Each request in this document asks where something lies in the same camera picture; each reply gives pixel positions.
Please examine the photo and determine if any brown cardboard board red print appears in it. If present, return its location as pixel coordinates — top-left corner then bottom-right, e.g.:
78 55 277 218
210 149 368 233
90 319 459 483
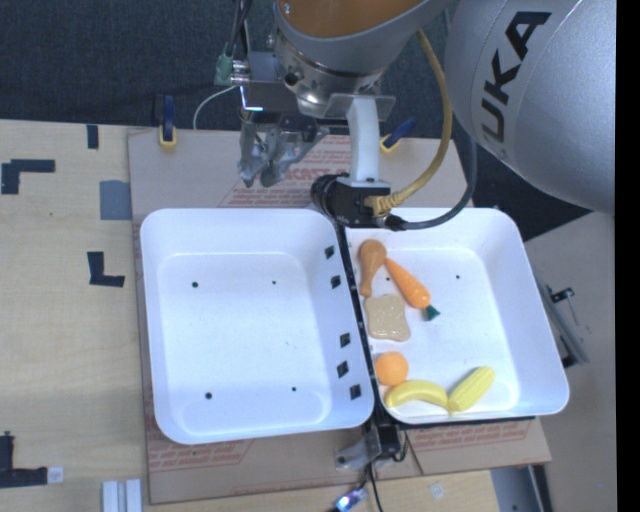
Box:
126 126 554 506

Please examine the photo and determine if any yellow toy corn cob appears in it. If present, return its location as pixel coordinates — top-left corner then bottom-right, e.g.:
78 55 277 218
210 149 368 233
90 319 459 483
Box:
446 365 497 416

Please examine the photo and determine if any black block with thin wires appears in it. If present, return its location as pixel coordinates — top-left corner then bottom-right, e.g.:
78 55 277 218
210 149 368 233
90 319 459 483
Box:
370 420 407 462

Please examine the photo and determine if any beige toy bread slice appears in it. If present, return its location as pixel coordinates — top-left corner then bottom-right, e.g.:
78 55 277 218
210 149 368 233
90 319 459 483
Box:
362 293 413 344

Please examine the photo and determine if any orange toy orange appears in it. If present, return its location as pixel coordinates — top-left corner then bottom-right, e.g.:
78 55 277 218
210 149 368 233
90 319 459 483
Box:
374 350 411 387

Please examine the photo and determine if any orange toy carrot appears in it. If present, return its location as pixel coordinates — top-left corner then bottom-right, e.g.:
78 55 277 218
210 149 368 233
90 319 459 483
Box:
383 257 442 322

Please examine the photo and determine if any white plastic tray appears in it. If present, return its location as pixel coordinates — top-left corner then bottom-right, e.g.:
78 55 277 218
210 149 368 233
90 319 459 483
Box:
139 207 377 446
343 206 571 426

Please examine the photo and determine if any brown toy chicken drumstick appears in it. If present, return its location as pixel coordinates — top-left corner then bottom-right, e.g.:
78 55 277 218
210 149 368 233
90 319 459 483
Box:
357 238 388 299

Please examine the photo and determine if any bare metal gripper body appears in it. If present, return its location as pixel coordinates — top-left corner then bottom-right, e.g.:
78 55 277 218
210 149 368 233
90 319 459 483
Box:
243 49 357 135

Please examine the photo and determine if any black cylinder on white bracket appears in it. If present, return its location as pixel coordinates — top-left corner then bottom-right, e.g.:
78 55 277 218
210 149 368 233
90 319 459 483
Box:
309 93 396 230

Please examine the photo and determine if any yellow banana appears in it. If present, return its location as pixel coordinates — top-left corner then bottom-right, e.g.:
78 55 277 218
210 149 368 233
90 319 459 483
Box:
383 379 450 416

